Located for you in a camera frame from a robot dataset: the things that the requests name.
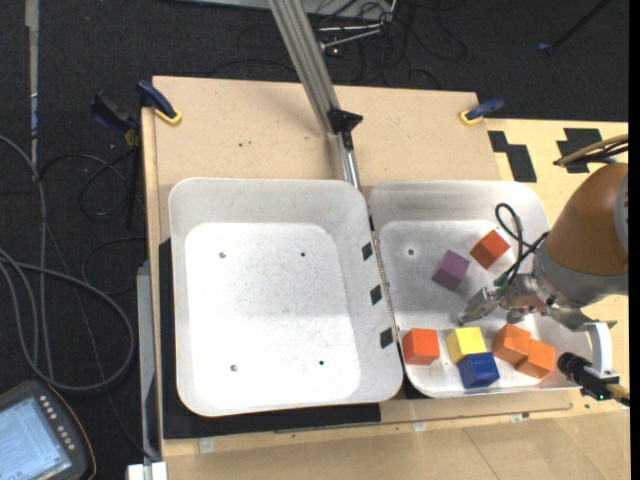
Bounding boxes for black cylinder on white bracket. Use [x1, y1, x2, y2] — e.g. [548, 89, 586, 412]
[556, 319, 622, 402]

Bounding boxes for yellow cube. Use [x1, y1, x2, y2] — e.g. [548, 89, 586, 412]
[445, 325, 488, 366]

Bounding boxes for orange cube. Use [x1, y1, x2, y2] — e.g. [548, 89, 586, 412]
[469, 228, 513, 271]
[401, 327, 442, 367]
[515, 338, 557, 381]
[491, 322, 533, 367]

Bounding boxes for pale wood board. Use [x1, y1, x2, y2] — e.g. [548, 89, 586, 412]
[141, 75, 575, 459]

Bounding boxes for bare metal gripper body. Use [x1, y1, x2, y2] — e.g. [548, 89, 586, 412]
[498, 273, 600, 334]

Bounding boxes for purple cube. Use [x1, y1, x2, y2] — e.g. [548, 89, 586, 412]
[430, 249, 472, 292]

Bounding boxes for blue cube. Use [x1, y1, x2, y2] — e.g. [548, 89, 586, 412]
[456, 351, 502, 391]

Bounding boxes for white plastic tray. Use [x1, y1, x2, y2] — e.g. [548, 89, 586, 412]
[368, 179, 582, 400]
[168, 176, 405, 418]

